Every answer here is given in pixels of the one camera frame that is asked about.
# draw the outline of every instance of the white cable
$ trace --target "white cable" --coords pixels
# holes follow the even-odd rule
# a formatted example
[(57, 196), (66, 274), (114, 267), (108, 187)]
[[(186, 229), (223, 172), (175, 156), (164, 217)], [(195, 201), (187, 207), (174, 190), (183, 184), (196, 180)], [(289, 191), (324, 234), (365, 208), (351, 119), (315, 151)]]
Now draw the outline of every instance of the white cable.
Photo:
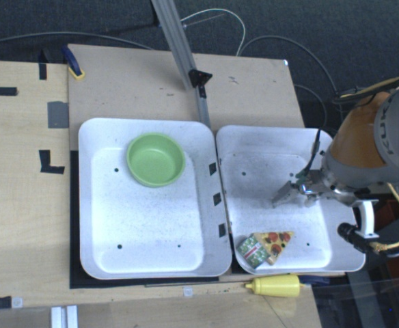
[(243, 45), (243, 43), (244, 43), (244, 41), (245, 41), (245, 24), (244, 24), (244, 22), (242, 21), (242, 19), (240, 19), (240, 17), (239, 17), (237, 14), (235, 14), (234, 12), (231, 12), (231, 11), (226, 10), (226, 9), (223, 9), (223, 8), (209, 8), (209, 9), (207, 9), (207, 10), (202, 10), (202, 11), (196, 12), (196, 13), (194, 13), (194, 14), (191, 14), (190, 16), (184, 17), (184, 18), (182, 18), (182, 19), (180, 20), (180, 22), (183, 23), (183, 22), (187, 21), (187, 20), (190, 19), (190, 18), (193, 18), (193, 17), (195, 17), (195, 16), (198, 16), (199, 14), (203, 14), (203, 13), (205, 13), (205, 12), (211, 12), (211, 11), (222, 11), (222, 12), (227, 12), (228, 14), (231, 14), (232, 16), (236, 17), (236, 18), (239, 20), (239, 22), (241, 23), (242, 28), (243, 28), (242, 40), (240, 41), (238, 50), (237, 50), (237, 52), (236, 52), (236, 56), (239, 56), (240, 49), (242, 48), (242, 45)]

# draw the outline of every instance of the yellow squeeze bottle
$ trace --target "yellow squeeze bottle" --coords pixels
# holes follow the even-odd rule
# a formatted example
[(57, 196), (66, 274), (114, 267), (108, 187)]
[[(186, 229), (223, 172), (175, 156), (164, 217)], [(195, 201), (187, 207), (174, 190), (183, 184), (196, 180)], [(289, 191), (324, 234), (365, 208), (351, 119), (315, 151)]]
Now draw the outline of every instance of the yellow squeeze bottle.
[(297, 275), (276, 275), (254, 278), (251, 283), (245, 284), (245, 287), (259, 295), (298, 297), (301, 285)]

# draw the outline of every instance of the dark background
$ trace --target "dark background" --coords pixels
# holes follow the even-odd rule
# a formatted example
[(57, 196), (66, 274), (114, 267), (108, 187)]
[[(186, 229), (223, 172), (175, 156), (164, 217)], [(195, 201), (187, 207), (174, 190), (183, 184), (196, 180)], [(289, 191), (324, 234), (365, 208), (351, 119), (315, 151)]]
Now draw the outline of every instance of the dark background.
[[(245, 44), (265, 35), (280, 36), (310, 50), (324, 65), (336, 89), (365, 87), (399, 76), (399, 0), (174, 0), (180, 17), (208, 8), (240, 16)], [(202, 14), (193, 23), (219, 15)], [(161, 28), (153, 27), (150, 0), (0, 0), (0, 38), (49, 31), (80, 31), (132, 40), (169, 50)], [(194, 53), (235, 55), (242, 27), (230, 14), (188, 26)], [(41, 49), (50, 61), (63, 63), (67, 43), (134, 47), (80, 36), (41, 36), (0, 43), (0, 60), (37, 62)], [(242, 56), (287, 59), (295, 84), (319, 95), (327, 107), (327, 126), (338, 128), (338, 109), (325, 72), (295, 43), (265, 39), (248, 46)], [(296, 93), (308, 127), (322, 124), (322, 106), (309, 91)]]

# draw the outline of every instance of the pizza slice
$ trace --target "pizza slice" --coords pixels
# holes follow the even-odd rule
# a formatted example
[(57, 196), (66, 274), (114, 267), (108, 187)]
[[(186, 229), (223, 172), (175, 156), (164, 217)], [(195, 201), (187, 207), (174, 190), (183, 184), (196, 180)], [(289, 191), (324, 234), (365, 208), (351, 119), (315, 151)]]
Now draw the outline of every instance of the pizza slice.
[(254, 238), (265, 248), (270, 257), (266, 261), (274, 265), (280, 254), (284, 251), (288, 245), (290, 239), (294, 235), (292, 231), (286, 232), (265, 232), (265, 233), (254, 233)]

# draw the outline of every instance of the green plate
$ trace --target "green plate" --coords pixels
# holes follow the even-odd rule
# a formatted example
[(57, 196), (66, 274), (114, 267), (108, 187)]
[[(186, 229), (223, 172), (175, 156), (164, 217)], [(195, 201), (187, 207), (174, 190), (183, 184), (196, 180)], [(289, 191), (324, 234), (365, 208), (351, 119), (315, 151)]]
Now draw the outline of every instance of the green plate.
[(131, 174), (147, 187), (173, 183), (181, 176), (186, 164), (180, 145), (161, 133), (147, 133), (132, 140), (126, 160)]

